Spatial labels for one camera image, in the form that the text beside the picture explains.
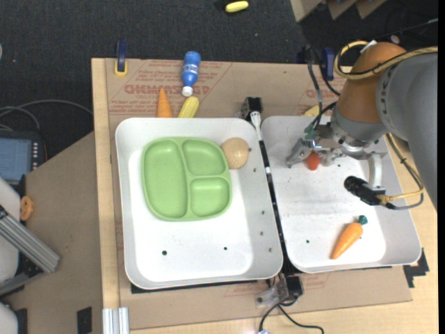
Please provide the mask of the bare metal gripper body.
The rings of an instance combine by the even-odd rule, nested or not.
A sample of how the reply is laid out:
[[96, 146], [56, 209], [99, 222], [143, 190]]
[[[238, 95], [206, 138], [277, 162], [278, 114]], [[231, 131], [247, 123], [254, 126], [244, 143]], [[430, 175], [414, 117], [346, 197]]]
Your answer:
[[311, 149], [318, 155], [320, 151], [333, 151], [337, 158], [366, 159], [367, 147], [378, 140], [378, 124], [326, 123], [318, 127], [309, 124], [305, 128], [305, 140], [310, 141]]

